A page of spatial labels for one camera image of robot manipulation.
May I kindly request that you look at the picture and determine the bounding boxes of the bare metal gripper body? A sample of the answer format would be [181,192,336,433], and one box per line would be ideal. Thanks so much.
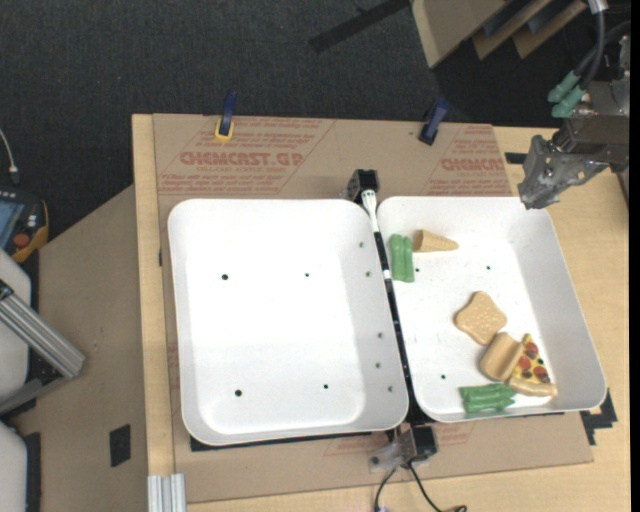
[553,78,630,174]

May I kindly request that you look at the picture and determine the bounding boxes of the white plastic tray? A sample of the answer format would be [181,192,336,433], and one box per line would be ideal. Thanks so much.
[166,198,410,447]
[375,195,608,424]

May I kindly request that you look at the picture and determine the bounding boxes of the tan toy ice cream cone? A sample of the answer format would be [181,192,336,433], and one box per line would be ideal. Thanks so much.
[411,229,460,254]

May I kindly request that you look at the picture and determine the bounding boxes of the tan toy bread slice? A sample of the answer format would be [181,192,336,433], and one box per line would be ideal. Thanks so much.
[453,291,508,346]

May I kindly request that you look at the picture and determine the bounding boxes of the green toy beans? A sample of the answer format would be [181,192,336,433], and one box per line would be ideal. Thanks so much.
[389,233,416,284]
[458,383,518,420]

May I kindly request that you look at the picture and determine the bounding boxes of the tan toy bread bun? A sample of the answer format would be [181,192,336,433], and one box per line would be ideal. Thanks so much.
[478,332,524,382]

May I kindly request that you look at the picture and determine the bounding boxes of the toy pizza slice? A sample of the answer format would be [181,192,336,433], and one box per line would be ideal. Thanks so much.
[508,333,559,399]

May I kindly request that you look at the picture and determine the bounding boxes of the thin black and white rod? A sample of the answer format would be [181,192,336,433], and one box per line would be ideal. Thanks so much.
[360,187,417,427]

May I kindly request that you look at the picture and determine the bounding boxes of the brown cardboard board, red print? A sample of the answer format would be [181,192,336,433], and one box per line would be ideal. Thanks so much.
[149,113,596,504]

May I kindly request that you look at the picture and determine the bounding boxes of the black block with thin wires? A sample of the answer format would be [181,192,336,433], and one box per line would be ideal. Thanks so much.
[341,168,380,204]
[368,424,440,474]

